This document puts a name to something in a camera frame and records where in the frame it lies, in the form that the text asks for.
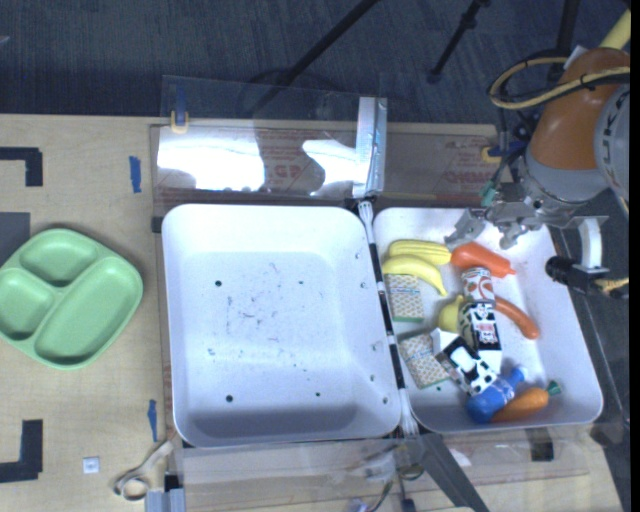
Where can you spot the green divided plate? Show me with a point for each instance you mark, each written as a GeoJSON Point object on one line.
{"type": "Point", "coordinates": [80, 310]}

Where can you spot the black cylinder on white bracket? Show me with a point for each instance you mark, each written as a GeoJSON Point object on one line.
{"type": "Point", "coordinates": [570, 272]}

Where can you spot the patterned biscuit packet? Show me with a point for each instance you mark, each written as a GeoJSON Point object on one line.
{"type": "Point", "coordinates": [422, 360]}
{"type": "Point", "coordinates": [405, 297]}

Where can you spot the orange sausage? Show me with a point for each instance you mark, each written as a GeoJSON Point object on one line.
{"type": "Point", "coordinates": [520, 317]}

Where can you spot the orange carrot green top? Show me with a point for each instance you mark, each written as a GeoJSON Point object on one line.
{"type": "Point", "coordinates": [525, 402]}

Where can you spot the white and orange can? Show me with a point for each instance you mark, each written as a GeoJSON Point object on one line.
{"type": "Point", "coordinates": [477, 285]}

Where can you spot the yellow banana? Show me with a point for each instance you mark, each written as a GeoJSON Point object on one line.
{"type": "Point", "coordinates": [422, 251]}
{"type": "Point", "coordinates": [415, 267]}

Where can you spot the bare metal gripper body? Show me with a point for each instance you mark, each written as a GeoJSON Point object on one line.
{"type": "Point", "coordinates": [515, 207]}

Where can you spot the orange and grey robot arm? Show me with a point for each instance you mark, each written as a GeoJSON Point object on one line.
{"type": "Point", "coordinates": [565, 125]}

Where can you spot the blue bottle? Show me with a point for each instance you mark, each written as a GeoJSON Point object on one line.
{"type": "Point", "coordinates": [487, 402]}

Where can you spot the cow print carton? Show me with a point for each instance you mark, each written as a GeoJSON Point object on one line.
{"type": "Point", "coordinates": [482, 327]}
{"type": "Point", "coordinates": [470, 367]}

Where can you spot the thin black and white rod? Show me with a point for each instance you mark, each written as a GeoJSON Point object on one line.
{"type": "Point", "coordinates": [384, 305]}

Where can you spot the white plastic tray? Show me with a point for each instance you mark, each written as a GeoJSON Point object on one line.
{"type": "Point", "coordinates": [555, 350]}
{"type": "Point", "coordinates": [280, 325]}

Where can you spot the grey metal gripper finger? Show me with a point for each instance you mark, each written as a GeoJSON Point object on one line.
{"type": "Point", "coordinates": [467, 227]}
{"type": "Point", "coordinates": [512, 235]}

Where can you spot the yellow pear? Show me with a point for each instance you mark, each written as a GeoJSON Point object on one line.
{"type": "Point", "coordinates": [449, 317]}

